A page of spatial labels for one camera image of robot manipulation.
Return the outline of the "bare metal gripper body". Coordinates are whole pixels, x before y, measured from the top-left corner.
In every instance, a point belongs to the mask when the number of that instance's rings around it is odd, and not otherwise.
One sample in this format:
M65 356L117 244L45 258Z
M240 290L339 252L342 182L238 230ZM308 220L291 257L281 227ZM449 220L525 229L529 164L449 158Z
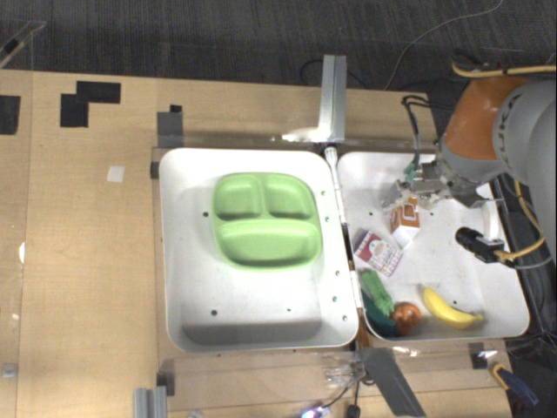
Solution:
M411 162L402 179L395 181L395 195L451 196L463 183L464 179L446 161Z

